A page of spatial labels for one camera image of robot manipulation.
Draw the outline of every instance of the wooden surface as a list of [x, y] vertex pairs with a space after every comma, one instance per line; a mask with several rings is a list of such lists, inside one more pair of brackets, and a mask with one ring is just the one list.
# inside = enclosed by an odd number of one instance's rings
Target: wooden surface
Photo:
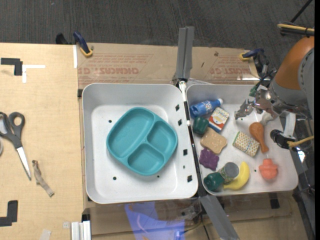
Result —
[[[18, 58], [28, 68], [27, 82], [13, 65], [0, 65], [0, 111], [25, 116], [22, 144], [31, 171], [29, 181], [17, 151], [3, 139], [0, 156], [0, 217], [8, 201], [18, 200], [17, 222], [0, 227], [1, 240], [37, 240], [43, 229], [50, 240], [70, 239], [64, 222], [81, 221], [83, 212], [78, 73], [72, 45], [0, 43], [1, 58]], [[36, 185], [32, 160], [55, 194]]]

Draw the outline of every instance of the purple object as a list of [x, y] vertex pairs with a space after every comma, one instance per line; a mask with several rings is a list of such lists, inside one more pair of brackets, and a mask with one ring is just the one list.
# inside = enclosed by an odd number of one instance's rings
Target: purple object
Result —
[[200, 152], [199, 163], [204, 167], [209, 168], [213, 171], [216, 170], [219, 161], [219, 156], [215, 155], [209, 149], [203, 149]]

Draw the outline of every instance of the dark background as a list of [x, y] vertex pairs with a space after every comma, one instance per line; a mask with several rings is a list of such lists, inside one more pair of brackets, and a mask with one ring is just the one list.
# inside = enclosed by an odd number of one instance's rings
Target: dark background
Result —
[[[0, 0], [0, 42], [178, 45], [179, 28], [195, 27], [193, 46], [263, 48], [279, 68], [300, 35], [280, 35], [308, 0]], [[315, 26], [315, 0], [295, 21]]]

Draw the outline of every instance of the dark green object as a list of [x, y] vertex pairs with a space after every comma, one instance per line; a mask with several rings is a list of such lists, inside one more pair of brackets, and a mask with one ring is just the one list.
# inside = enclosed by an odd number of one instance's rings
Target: dark green object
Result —
[[194, 119], [194, 122], [193, 122], [193, 132], [196, 133], [196, 134], [200, 134], [200, 135], [203, 135], [207, 128], [208, 128], [208, 125], [209, 125], [209, 121], [201, 116], [198, 116]]
[[222, 178], [219, 172], [213, 172], [208, 174], [204, 179], [204, 184], [210, 191], [217, 190], [224, 182], [224, 178]]

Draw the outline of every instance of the banana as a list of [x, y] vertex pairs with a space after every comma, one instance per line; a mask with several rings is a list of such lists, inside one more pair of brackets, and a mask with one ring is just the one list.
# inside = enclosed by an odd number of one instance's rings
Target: banana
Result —
[[238, 190], [248, 182], [249, 176], [250, 176], [249, 165], [245, 161], [243, 161], [240, 164], [238, 176], [234, 180], [232, 180], [230, 183], [223, 184], [223, 189]]

